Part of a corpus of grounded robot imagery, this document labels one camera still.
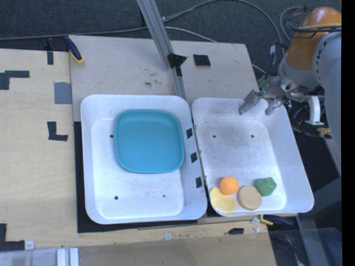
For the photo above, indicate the orange ball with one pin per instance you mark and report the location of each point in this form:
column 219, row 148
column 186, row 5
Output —
column 229, row 185

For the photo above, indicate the pale wood board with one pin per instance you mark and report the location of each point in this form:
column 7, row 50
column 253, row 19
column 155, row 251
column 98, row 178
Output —
column 124, row 68

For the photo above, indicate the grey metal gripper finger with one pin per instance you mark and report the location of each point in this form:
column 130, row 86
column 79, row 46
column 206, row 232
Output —
column 273, row 106
column 249, row 102

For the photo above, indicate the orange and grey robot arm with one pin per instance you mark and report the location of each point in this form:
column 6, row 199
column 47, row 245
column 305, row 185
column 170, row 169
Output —
column 310, row 51

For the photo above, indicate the yellow toy food slice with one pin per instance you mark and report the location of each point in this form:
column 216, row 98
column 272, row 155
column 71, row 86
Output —
column 222, row 202

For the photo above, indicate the black cylinder on white bracket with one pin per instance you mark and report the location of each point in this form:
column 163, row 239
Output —
column 314, row 115

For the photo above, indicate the white plastic tray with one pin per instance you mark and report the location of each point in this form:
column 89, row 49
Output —
column 244, row 148
column 138, row 198

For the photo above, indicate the black block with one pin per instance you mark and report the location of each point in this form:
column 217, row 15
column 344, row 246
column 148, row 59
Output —
column 236, row 231

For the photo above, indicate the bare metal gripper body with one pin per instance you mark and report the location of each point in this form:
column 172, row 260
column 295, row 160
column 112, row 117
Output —
column 288, row 89

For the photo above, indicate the green toy vegetable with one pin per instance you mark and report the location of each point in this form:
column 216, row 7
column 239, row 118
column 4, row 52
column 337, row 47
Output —
column 265, row 186

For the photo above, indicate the tan round biscuit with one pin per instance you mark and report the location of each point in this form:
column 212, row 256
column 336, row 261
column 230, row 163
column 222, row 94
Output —
column 249, row 198

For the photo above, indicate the blue plate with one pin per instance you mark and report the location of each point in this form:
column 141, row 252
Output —
column 148, row 141

